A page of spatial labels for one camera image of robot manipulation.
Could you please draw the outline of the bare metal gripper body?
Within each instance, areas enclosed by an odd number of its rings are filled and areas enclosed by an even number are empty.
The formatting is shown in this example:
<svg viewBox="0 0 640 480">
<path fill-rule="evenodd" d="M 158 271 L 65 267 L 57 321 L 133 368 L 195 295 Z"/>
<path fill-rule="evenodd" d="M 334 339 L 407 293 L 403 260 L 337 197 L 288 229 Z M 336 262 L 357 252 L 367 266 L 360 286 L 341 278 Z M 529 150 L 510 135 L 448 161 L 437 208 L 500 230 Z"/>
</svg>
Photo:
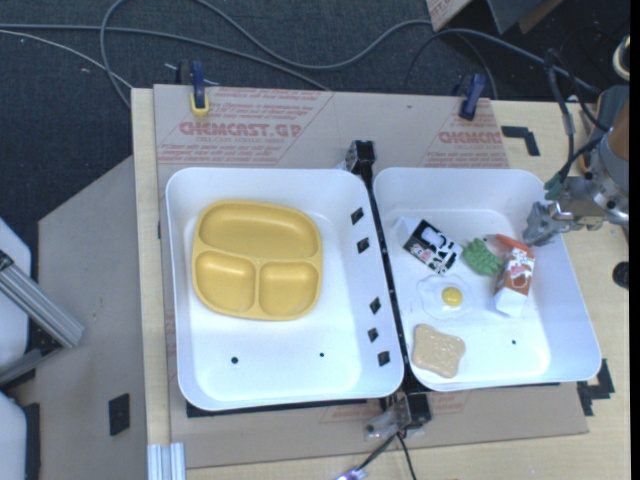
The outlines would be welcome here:
<svg viewBox="0 0 640 480">
<path fill-rule="evenodd" d="M 629 226 L 628 192 L 608 176 L 569 176 L 553 206 L 554 216 L 571 229 L 599 229 L 604 222 Z"/>
</svg>

